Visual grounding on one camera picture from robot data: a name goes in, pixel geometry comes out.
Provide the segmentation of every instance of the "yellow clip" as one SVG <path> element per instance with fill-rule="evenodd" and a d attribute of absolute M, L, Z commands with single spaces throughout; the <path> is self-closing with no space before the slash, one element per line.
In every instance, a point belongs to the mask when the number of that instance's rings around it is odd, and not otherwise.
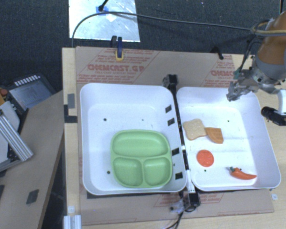
<path fill-rule="evenodd" d="M 115 50 L 115 59 L 116 59 L 117 61 L 122 61 L 122 60 L 124 59 L 124 52 L 122 51 L 122 57 L 119 58 L 119 57 L 118 57 L 118 51 Z"/>

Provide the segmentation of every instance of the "robotic arm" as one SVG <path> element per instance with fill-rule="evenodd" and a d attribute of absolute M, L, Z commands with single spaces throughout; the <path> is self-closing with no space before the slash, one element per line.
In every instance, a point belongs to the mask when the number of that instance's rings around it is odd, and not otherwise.
<path fill-rule="evenodd" d="M 265 24 L 266 30 L 258 30 Z M 255 25 L 251 31 L 256 36 L 265 38 L 253 59 L 252 66 L 248 70 L 243 70 L 244 57 L 242 65 L 234 72 L 234 79 L 237 81 L 230 83 L 227 99 L 234 101 L 241 95 L 255 93 L 258 89 L 269 94 L 277 94 L 278 110 L 264 107 L 262 115 L 277 125 L 286 125 L 286 90 L 275 88 L 286 79 L 286 12 L 281 13 L 275 20 Z"/>

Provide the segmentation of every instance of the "black carpet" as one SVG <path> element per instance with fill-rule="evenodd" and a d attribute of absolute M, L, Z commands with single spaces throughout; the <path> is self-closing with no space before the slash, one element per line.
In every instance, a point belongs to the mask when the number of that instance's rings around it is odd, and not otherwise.
<path fill-rule="evenodd" d="M 276 17 L 279 0 L 135 0 L 137 13 L 176 20 L 250 28 Z M 70 47 L 68 0 L 0 0 L 0 84 L 42 73 L 62 89 L 61 48 Z M 219 27 L 138 20 L 140 43 L 128 48 L 243 53 L 249 33 Z M 109 42 L 75 40 L 76 45 L 108 47 Z"/>

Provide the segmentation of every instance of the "green plate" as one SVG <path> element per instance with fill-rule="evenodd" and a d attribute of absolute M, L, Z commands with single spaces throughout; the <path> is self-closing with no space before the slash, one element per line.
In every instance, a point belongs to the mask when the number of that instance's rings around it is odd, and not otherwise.
<path fill-rule="evenodd" d="M 172 176 L 171 149 L 166 137 L 149 130 L 116 133 L 110 146 L 114 178 L 125 187 L 164 186 Z"/>

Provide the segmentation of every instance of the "red chili pepper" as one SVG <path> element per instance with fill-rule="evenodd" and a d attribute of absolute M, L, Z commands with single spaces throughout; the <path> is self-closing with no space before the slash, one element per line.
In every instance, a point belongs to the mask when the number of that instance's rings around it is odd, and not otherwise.
<path fill-rule="evenodd" d="M 230 167 L 231 172 L 231 176 L 236 177 L 238 179 L 242 179 L 242 180 L 251 180 L 256 178 L 257 175 L 251 175 L 251 174 L 247 174 L 243 171 L 241 171 L 239 168 L 233 168 Z"/>

